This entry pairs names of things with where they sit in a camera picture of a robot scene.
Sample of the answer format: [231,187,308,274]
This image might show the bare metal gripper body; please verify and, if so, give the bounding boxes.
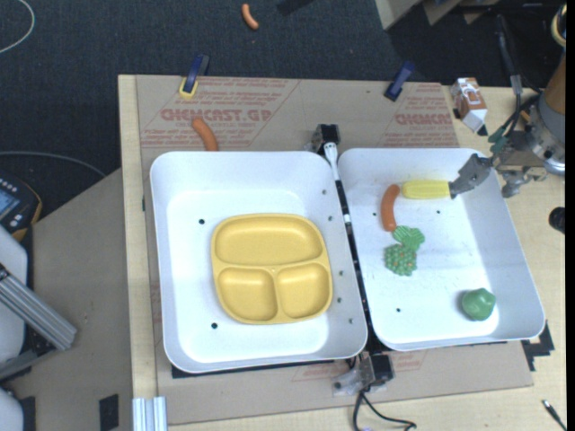
[492,128,566,181]

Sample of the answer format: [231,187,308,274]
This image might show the yellow corn cob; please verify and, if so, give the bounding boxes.
[400,179,452,201]

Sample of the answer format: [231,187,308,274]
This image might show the white and brown carton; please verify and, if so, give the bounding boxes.
[449,76,490,136]

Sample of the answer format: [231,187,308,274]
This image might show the white plastic tray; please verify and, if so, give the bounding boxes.
[336,146,546,352]
[148,150,369,374]

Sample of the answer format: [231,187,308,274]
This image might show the orange sausage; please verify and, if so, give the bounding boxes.
[190,118,220,153]
[240,3,261,31]
[380,183,402,233]

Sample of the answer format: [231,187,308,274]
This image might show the green grapes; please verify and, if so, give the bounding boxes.
[383,242,420,278]

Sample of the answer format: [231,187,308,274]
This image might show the green pepper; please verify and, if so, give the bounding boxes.
[460,286,498,322]

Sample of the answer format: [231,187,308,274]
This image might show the thin black and white rod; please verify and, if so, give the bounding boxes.
[323,142,375,355]

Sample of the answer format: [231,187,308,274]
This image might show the brown cardboard board red print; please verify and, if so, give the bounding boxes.
[134,75,535,426]

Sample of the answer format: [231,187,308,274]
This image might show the yellow divided plate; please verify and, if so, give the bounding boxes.
[209,213,334,326]

